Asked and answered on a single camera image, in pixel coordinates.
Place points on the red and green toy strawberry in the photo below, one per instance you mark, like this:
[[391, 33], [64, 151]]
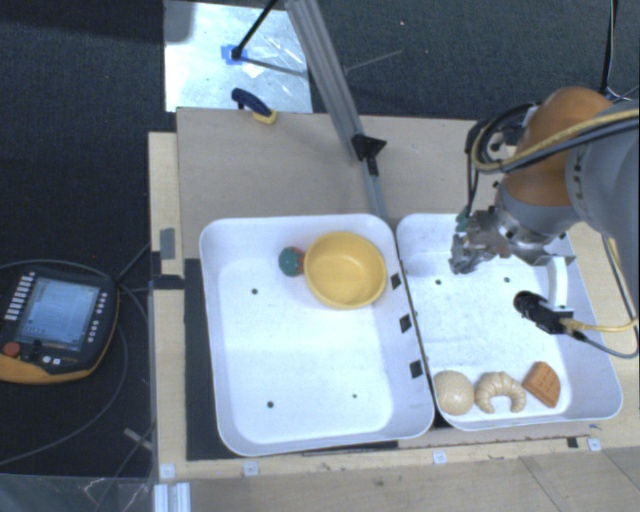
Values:
[[290, 261]]

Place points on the beige croissant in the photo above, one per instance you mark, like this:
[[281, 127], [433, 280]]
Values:
[[500, 386]]

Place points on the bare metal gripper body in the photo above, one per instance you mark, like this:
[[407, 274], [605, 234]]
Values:
[[492, 239]]

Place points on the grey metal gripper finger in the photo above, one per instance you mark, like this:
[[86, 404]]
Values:
[[457, 257], [476, 260]]

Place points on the white plastic tray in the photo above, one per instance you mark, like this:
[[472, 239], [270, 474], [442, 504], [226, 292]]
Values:
[[480, 330], [300, 360]]

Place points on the brown cardboard board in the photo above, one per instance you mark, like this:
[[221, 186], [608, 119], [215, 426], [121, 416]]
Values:
[[260, 170]]

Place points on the black cylinder on white bracket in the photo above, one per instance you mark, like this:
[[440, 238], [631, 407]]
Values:
[[537, 309]]

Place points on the yellow bowl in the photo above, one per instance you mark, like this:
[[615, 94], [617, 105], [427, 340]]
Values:
[[345, 270]]

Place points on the beige round bread roll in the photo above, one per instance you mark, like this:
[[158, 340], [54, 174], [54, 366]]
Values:
[[453, 392]]

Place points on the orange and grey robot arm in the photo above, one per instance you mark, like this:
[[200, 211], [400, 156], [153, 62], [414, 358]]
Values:
[[595, 170]]

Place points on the orange brown biscuit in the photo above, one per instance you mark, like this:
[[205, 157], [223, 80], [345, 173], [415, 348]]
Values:
[[542, 384]]

